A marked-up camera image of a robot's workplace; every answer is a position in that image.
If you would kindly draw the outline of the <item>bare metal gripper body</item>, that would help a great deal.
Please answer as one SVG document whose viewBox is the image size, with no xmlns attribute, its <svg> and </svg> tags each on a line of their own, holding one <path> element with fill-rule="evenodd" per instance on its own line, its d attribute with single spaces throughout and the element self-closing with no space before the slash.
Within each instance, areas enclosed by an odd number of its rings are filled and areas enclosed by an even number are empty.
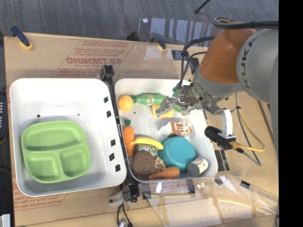
<svg viewBox="0 0 303 227">
<path fill-rule="evenodd" d="M 189 115 L 193 110 L 203 110 L 201 101 L 192 92 L 193 87 L 183 85 L 179 90 L 176 104 L 181 108 L 182 115 Z"/>
</svg>

